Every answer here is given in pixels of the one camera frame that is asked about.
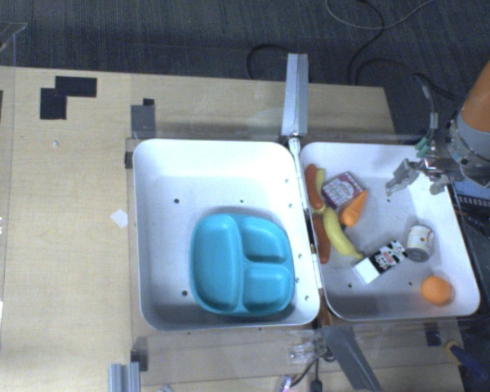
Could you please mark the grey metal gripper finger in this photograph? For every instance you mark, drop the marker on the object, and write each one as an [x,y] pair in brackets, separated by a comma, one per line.
[437,186]
[401,176]

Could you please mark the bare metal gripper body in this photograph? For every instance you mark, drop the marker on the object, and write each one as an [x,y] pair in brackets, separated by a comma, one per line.
[442,162]

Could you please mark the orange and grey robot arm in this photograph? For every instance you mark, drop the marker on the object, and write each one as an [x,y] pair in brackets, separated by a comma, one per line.
[485,108]

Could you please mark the white plastic tray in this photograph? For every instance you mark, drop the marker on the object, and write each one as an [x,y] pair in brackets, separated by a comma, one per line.
[396,219]
[212,178]

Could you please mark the white printed can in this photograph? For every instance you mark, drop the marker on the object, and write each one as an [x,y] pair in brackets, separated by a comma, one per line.
[420,241]

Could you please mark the orange carrot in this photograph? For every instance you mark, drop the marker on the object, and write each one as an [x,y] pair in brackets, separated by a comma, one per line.
[353,210]

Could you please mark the purple carton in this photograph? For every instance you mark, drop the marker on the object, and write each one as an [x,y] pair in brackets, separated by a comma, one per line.
[342,189]

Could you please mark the black and white carton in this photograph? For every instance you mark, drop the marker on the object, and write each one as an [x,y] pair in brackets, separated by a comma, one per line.
[381,261]

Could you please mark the red toy sausage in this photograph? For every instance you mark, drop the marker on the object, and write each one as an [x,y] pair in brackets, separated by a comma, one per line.
[313,188]
[322,241]

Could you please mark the orange ball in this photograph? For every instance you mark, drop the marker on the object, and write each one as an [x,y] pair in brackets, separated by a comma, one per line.
[436,290]

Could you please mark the blue divided plate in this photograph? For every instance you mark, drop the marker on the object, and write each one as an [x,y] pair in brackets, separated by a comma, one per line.
[220,264]

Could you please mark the black cylinder on white bracket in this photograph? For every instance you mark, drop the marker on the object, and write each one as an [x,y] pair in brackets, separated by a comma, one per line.
[478,206]

